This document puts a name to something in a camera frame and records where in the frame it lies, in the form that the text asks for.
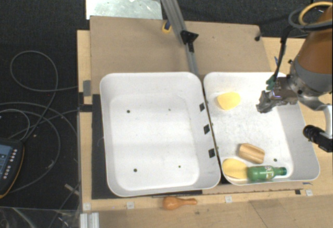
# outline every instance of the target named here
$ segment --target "black floor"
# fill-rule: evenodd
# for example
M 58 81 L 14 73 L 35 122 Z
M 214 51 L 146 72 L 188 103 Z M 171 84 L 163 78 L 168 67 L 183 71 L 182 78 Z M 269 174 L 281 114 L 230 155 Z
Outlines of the black floor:
M 258 24 L 264 36 L 279 36 L 287 25 L 287 16 L 310 0 L 179 0 L 186 20 Z M 10 62 L 22 51 L 37 50 L 47 54 L 59 74 L 59 88 L 76 85 L 76 31 L 88 29 L 85 0 L 0 0 L 0 104 L 29 102 L 47 105 L 52 92 L 34 92 L 17 85 L 10 76 Z M 13 66 L 19 81 L 32 88 L 54 89 L 55 73 L 49 61 L 35 53 L 19 56 Z M 76 110 L 77 90 L 59 91 L 51 108 L 59 112 Z M 0 111 L 15 108 L 41 114 L 43 109 L 27 105 L 2 105 Z M 54 114 L 48 112 L 46 117 Z M 0 113 L 0 137 L 9 137 L 24 129 L 19 113 Z M 34 124 L 38 117 L 29 115 Z M 76 113 L 67 115 L 76 127 Z M 60 156 L 50 173 L 37 183 L 9 193 L 0 206 L 56 209 L 70 194 L 65 184 L 78 184 L 76 135 L 64 119 L 54 119 L 61 138 Z M 26 143 L 26 157 L 13 190 L 40 177 L 57 155 L 56 132 L 47 123 L 39 125 Z M 75 209 L 73 195 L 64 205 Z

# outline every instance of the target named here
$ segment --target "green bottle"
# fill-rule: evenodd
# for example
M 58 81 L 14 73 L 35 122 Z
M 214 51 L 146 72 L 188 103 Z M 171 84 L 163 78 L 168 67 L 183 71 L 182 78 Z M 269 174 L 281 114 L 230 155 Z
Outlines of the green bottle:
M 255 166 L 248 167 L 247 176 L 248 179 L 255 182 L 258 180 L 270 180 L 277 175 L 286 175 L 287 169 L 285 167 L 273 167 L 273 166 Z

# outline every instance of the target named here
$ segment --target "white tray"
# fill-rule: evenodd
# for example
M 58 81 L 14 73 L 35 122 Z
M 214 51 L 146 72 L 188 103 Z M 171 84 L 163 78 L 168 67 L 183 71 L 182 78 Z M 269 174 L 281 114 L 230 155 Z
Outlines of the white tray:
M 102 79 L 100 95 L 107 182 L 116 195 L 205 189 L 220 181 L 194 74 L 113 73 Z
M 319 175 L 319 164 L 313 144 L 303 136 L 305 123 L 299 105 L 277 106 L 268 113 L 257 112 L 255 105 L 271 75 L 271 72 L 212 72 L 204 78 L 221 163 L 227 158 L 235 158 L 247 166 L 257 166 L 237 156 L 239 145 L 250 143 L 265 151 L 262 165 L 287 168 L 287 175 L 277 176 L 273 182 L 313 180 Z M 237 92 L 241 97 L 240 104 L 228 111 L 221 109 L 216 100 L 227 92 Z M 236 185 L 253 184 L 224 176 Z

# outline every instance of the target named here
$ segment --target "wooden table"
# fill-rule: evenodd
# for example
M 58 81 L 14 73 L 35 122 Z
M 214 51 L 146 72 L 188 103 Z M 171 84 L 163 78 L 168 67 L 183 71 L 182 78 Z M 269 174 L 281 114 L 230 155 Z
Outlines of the wooden table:
M 274 56 L 278 56 L 279 39 L 262 38 L 270 69 L 275 69 Z M 281 72 L 288 73 L 287 60 L 294 59 L 304 40 L 289 39 Z M 79 92 L 83 92 L 83 82 L 91 80 L 90 31 L 78 31 L 78 72 Z M 331 96 L 323 96 L 322 101 L 331 103 Z M 84 96 L 84 103 L 91 104 L 92 97 Z M 313 112 L 301 105 L 307 124 L 325 127 L 324 114 Z M 162 198 L 137 197 L 121 199 L 92 199 L 92 113 L 79 114 L 80 167 L 82 180 L 83 212 L 99 212 L 100 227 L 328 227 L 333 223 L 329 213 L 333 205 L 332 154 L 314 146 L 321 173 L 319 177 L 305 184 L 289 183 L 274 191 L 268 189 L 248 189 L 229 185 L 219 194 L 196 196 L 197 206 L 182 207 L 175 211 L 161 209 Z M 226 203 L 226 197 L 232 203 Z M 135 209 L 127 209 L 133 202 Z

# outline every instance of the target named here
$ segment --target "yellow cable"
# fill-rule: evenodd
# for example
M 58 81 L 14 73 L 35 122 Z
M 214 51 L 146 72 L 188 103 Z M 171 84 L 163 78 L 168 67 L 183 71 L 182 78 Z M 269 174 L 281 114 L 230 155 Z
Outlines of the yellow cable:
M 314 7 L 318 7 L 318 6 L 332 6 L 332 2 L 327 2 L 327 1 L 320 1 L 320 2 L 315 2 L 315 3 L 312 3 L 308 6 L 306 6 L 302 11 L 301 13 L 298 15 L 298 22 L 305 26 L 307 25 L 308 23 L 304 22 L 303 21 L 303 18 L 304 18 L 304 15 L 311 9 L 313 9 Z

